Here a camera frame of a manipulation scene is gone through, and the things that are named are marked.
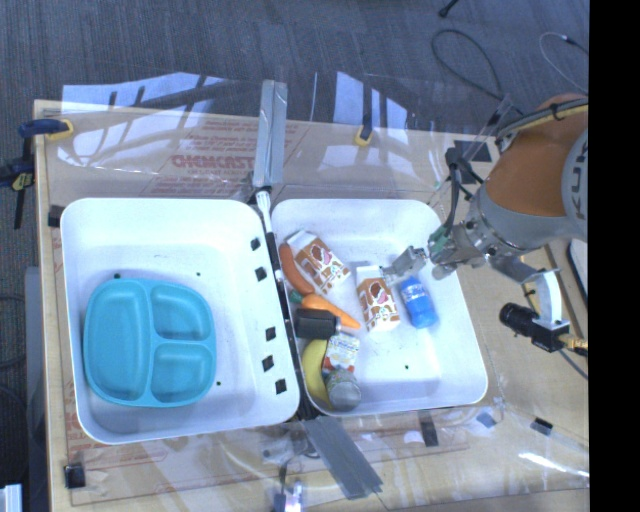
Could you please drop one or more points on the yellow banana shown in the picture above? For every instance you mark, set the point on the yellow banana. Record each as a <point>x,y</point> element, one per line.
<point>312,365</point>

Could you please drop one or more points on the brown toy sausage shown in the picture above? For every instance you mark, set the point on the brown toy sausage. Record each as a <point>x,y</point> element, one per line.
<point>292,270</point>

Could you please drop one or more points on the grey can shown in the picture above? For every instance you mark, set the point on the grey can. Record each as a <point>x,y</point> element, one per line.
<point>343,391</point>

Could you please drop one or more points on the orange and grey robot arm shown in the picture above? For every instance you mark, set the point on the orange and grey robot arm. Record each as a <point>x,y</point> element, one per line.
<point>530,170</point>

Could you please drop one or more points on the black cylinder on white bracket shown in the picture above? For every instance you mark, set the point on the black cylinder on white bracket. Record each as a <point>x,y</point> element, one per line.
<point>542,325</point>

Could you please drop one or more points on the white plastic tray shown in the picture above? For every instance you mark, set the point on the white plastic tray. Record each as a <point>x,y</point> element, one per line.
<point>200,225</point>
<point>440,370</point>

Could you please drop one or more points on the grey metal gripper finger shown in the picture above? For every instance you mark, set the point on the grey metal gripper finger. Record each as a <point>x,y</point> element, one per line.
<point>444,272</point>
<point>407,260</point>

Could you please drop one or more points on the blue divided plate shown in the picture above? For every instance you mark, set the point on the blue divided plate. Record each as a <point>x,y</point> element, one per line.
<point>120,340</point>

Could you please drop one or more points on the orange toy carrot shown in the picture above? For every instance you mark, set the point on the orange toy carrot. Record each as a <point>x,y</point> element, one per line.
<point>327,306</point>

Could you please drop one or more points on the brown cardboard board red print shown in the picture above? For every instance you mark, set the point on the brown cardboard board red print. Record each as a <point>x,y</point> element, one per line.
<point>350,150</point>

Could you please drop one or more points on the blue plastic bottle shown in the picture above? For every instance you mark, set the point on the blue plastic bottle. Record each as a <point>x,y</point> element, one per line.
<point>419,302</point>

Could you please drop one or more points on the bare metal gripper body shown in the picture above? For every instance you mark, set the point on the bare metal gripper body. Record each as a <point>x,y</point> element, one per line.
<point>462,247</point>

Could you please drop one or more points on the orange and white carton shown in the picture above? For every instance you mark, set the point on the orange and white carton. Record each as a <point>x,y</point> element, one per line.
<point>320,262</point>
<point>377,300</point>

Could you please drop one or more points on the white printed packet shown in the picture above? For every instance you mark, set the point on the white printed packet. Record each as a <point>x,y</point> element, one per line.
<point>342,351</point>

